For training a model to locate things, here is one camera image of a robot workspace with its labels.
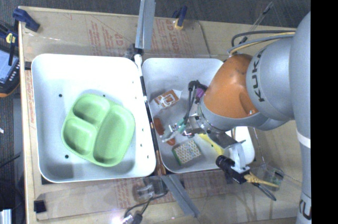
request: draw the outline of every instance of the food package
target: food package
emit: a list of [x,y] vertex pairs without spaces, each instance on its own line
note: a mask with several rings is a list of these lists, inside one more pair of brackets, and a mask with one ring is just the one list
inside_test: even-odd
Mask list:
[[173,147],[172,152],[179,165],[185,164],[202,155],[199,147],[194,140],[177,144]]
[[167,108],[175,105],[181,97],[181,92],[182,91],[172,89],[170,91],[167,91],[167,92],[155,97],[149,103],[149,107],[150,107],[150,110],[152,111],[152,115],[156,116],[162,110],[167,109]]

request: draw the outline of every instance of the small item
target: small item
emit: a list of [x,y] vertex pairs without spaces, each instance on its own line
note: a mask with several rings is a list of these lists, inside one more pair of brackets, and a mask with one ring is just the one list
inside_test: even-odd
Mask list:
[[111,167],[126,154],[135,119],[125,107],[95,94],[80,96],[62,127],[66,148],[96,165]]
[[20,60],[12,56],[12,65],[8,59],[10,54],[0,47],[0,97],[7,97],[15,91],[20,83]]
[[178,9],[177,11],[175,11],[173,13],[172,18],[175,18],[175,29],[177,30],[181,30],[183,29],[183,22],[185,19],[185,15],[186,15],[186,11],[187,11],[187,6],[183,6],[180,9]]
[[[162,123],[161,123],[160,118],[155,117],[155,118],[153,119],[153,122],[154,122],[154,127],[155,127],[156,132],[157,132],[160,136],[163,136],[163,134],[164,134],[164,127],[163,127],[163,125],[162,125]],[[168,143],[170,146],[173,146],[173,145],[175,145],[176,140],[175,140],[175,138],[172,138],[172,139],[169,139],[169,140],[167,141],[167,143]]]
[[210,143],[211,147],[213,147],[215,149],[215,151],[217,152],[217,155],[223,155],[224,154],[224,148],[222,148],[220,145],[218,145],[216,142],[214,142],[208,136],[208,134],[200,133],[198,136],[201,137],[204,141]]
[[177,144],[172,149],[172,152],[179,162],[179,165],[185,164],[202,155],[196,142],[192,139],[187,142]]
[[277,185],[278,187],[271,187],[271,190],[277,191],[284,178],[284,172],[278,168],[267,166],[263,175],[263,180]]
[[34,201],[34,212],[43,213],[46,212],[46,205],[44,200],[36,200]]
[[172,138],[175,138],[175,136],[180,133],[183,134],[185,130],[185,123],[184,118],[179,120],[174,125],[168,125],[168,128],[164,131],[163,135],[161,136],[162,142],[167,142],[171,140]]
[[157,97],[155,97],[150,103],[149,107],[153,116],[159,114],[162,110],[167,109],[175,105],[181,97],[181,91],[170,90]]
[[154,196],[154,187],[152,184],[148,184],[144,187],[136,189],[136,200],[141,202],[141,201],[146,201],[149,200]]

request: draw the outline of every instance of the black cable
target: black cable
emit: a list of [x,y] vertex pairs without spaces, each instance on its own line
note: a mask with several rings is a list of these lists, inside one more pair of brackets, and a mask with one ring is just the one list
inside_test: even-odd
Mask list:
[[3,211],[4,209],[5,209],[5,200],[0,192],[0,211]]
[[[0,184],[8,185],[11,189],[13,189],[16,193],[19,194],[19,197],[20,197],[20,199],[21,199],[21,202],[22,202],[23,204],[25,204],[25,197],[23,196],[23,194],[21,193],[21,191],[20,191],[19,189],[17,189],[16,187],[12,186],[11,183],[9,183],[9,182],[7,182],[7,181],[4,181],[4,180],[0,180]],[[25,219],[26,219],[26,216],[25,216],[25,211],[24,211],[24,215],[23,215],[23,218],[22,218],[22,220],[21,220],[20,223],[23,224],[24,221],[25,221]]]
[[159,195],[159,196],[151,197],[151,198],[149,198],[147,201],[145,201],[145,202],[143,202],[143,203],[139,203],[139,204],[136,204],[136,205],[130,207],[130,208],[127,209],[127,211],[125,212],[124,217],[126,218],[127,215],[128,215],[128,213],[129,213],[130,211],[132,211],[134,208],[145,205],[145,206],[142,208],[142,211],[141,211],[141,215],[142,215],[142,214],[144,213],[144,211],[147,209],[147,207],[148,207],[148,205],[149,205],[149,203],[150,203],[151,201],[156,200],[156,199],[159,199],[159,198],[162,198],[163,196],[165,196],[165,195],[167,195],[167,194],[168,194],[168,191],[166,191],[165,193],[163,193],[163,194],[161,194],[161,195]]
[[252,183],[254,186],[258,187],[258,189],[263,192],[267,197],[269,197],[270,199],[272,199],[273,201],[276,201],[276,197],[269,191],[267,190],[264,186],[262,186],[259,183]]
[[190,101],[190,105],[189,105],[189,111],[188,111],[188,117],[189,117],[189,113],[190,113],[190,110],[192,108],[192,105],[194,104],[194,99],[196,97],[196,92],[197,92],[197,88],[195,87],[194,89],[194,93],[192,95],[192,98],[191,98],[191,101]]
[[234,40],[238,37],[241,36],[246,36],[246,35],[251,35],[251,34],[263,34],[263,33],[284,33],[284,32],[295,32],[295,31],[285,31],[285,30],[265,30],[265,31],[252,31],[252,32],[243,32],[236,34],[232,39],[231,39],[231,46],[234,46]]
[[0,169],[1,169],[2,167],[4,167],[5,165],[7,165],[8,163],[10,163],[10,162],[16,160],[16,159],[19,158],[19,157],[20,157],[20,153],[17,153],[16,155],[14,155],[14,157],[13,157],[12,159],[10,159],[10,160],[6,161],[5,163],[1,164],[1,165],[0,165]]
[[192,89],[189,88],[189,96],[188,96],[188,109],[183,117],[184,121],[189,117],[189,112],[190,112],[190,101],[191,101],[191,93]]

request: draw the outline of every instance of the green divided plate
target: green divided plate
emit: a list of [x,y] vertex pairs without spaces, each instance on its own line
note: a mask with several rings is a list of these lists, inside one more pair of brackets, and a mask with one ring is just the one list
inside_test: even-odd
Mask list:
[[95,94],[80,96],[62,126],[62,141],[78,156],[104,167],[115,166],[126,154],[135,130],[132,113]]

